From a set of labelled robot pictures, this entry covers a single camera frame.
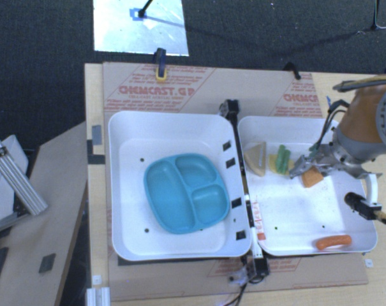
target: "cardboard sheet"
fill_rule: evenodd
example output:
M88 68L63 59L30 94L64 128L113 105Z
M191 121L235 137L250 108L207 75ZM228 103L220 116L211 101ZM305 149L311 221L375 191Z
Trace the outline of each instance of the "cardboard sheet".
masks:
M105 63L105 129L121 110L217 113L226 99L238 99L247 115L322 117L310 73L296 80L285 71L167 66L166 82L157 82L151 64ZM105 135L105 147L108 146ZM106 169L109 169L108 149ZM107 182L110 182L107 171ZM107 185L108 269L112 301L238 292L228 276L242 267L239 258L136 263L118 258L112 247L110 187ZM366 284L360 254L270 260L271 274L249 291Z

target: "toy bread slice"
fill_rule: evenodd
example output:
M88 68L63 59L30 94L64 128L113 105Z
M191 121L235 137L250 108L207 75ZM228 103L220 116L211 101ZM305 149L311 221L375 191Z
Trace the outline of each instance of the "toy bread slice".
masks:
M258 145L255 145L252 149L244 152L244 160L246 165L256 175L261 177L265 175L266 146L267 144L262 142Z
M302 182L306 188L312 187L322 180L323 175L314 166L302 173Z

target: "white tray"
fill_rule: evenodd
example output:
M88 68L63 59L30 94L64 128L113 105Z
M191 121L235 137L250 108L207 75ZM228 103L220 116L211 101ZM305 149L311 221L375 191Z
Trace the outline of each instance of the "white tray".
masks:
M218 115L124 111L108 125L112 188L112 241L120 257L141 261L170 258L236 257L247 253L251 234L241 171L230 123ZM223 150L223 144L231 147ZM145 195L144 172L162 157L198 153L210 159L230 201L242 203L210 228L177 235L164 230ZM235 165L226 168L226 161ZM237 239L237 233L245 238Z
M242 149L266 142L267 155L277 154L280 144L291 151L294 161L320 136L324 120L286 117L245 117L239 123ZM328 143L332 133L326 134ZM275 256L337 252L367 252L377 243L373 221L363 219L344 202L350 191L365 196L362 182L343 171L323 182L304 188L300 177L290 179L270 171L255 175L246 168L249 195L260 205L265 240L262 249ZM352 244L319 251L315 242L323 237L347 234Z

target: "metal plate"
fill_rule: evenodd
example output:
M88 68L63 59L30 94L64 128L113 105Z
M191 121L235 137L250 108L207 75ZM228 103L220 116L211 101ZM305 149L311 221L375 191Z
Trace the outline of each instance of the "metal plate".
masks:
M95 51L188 56L181 0L154 0L145 17L137 11L148 0L93 0Z

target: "blue plastic plate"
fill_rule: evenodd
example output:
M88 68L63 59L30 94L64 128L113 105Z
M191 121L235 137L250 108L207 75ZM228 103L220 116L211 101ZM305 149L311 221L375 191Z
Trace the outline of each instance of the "blue plastic plate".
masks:
M222 178L200 154L180 154L152 163L145 171L144 186L158 222L171 233L213 226L230 208Z

